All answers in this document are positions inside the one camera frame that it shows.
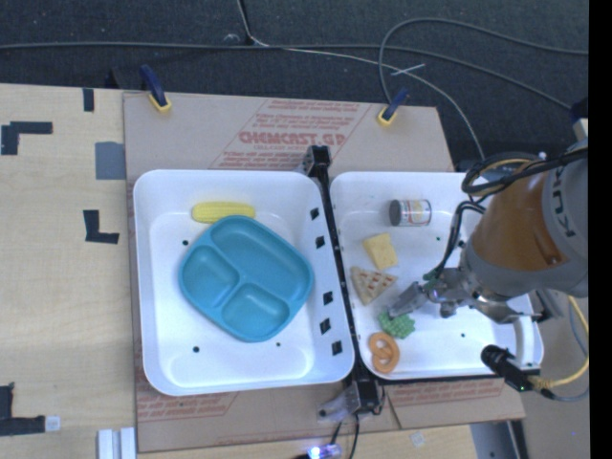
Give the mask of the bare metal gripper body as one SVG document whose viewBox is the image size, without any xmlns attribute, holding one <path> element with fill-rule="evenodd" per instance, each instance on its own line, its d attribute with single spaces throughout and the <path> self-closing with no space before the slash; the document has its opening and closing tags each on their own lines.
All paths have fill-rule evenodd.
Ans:
<svg viewBox="0 0 612 459">
<path fill-rule="evenodd" d="M 499 324 L 524 316 L 510 306 L 510 300 L 540 289 L 540 283 L 525 271 L 498 267 L 445 268 L 424 275 L 424 291 L 432 302 L 458 300 L 461 306 L 477 310 Z"/>
</svg>

